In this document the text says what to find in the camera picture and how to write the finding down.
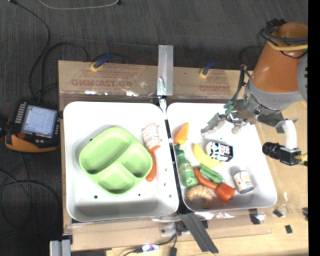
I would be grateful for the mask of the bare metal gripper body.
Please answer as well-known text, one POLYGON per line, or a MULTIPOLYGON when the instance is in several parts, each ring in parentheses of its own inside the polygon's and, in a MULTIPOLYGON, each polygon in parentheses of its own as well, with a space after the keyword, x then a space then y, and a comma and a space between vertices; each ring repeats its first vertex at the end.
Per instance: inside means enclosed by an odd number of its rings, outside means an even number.
POLYGON ((226 120, 235 126, 254 125, 260 113, 261 108, 248 100, 230 100, 225 104, 226 120))

